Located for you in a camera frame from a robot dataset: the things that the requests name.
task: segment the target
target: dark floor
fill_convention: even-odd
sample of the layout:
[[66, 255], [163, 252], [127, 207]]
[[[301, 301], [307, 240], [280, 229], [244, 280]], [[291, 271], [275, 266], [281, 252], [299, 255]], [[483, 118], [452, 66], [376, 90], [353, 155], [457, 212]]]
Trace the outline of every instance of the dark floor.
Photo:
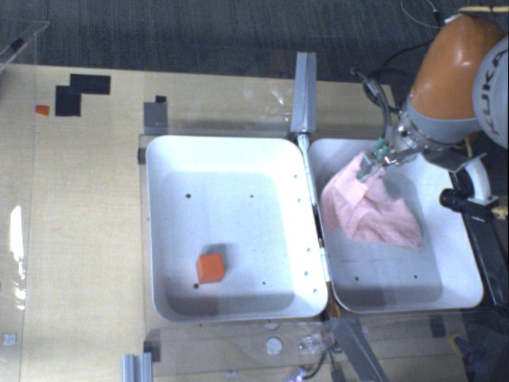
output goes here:
[[[431, 0], [443, 17], [468, 0]], [[471, 0], [506, 5], [507, 0]], [[405, 0], [433, 24], [430, 6]], [[293, 76], [297, 50], [318, 53], [320, 80], [351, 80], [435, 29], [411, 21], [400, 0], [0, 0], [0, 17], [49, 20], [39, 62], [97, 68]], [[507, 17], [500, 17], [507, 30]], [[425, 48], [392, 64], [401, 101]]]

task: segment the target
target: pink towel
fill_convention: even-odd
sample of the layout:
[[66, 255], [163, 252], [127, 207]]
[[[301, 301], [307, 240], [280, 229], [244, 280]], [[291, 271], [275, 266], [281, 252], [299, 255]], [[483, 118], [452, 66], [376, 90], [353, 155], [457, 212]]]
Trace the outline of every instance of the pink towel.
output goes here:
[[358, 154], [325, 186], [320, 204], [325, 233], [340, 228], [350, 240], [370, 240], [418, 249], [421, 229], [402, 198], [385, 187], [385, 169], [359, 182], [363, 153]]

